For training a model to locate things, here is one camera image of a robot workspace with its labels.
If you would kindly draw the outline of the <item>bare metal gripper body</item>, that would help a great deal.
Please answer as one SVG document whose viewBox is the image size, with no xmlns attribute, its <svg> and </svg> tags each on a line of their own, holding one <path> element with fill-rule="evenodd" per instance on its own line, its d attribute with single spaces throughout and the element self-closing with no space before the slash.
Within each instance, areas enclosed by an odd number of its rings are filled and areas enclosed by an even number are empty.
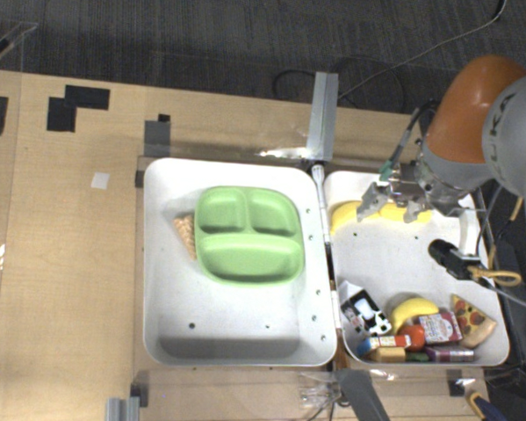
<svg viewBox="0 0 526 421">
<path fill-rule="evenodd" d="M 380 180 L 387 182 L 389 198 L 397 207 L 406 209 L 408 200 L 425 199 L 425 211 L 433 210 L 442 215 L 460 216 L 465 210 L 459 201 L 465 190 L 445 184 L 425 163 L 385 162 L 379 169 Z"/>
</svg>

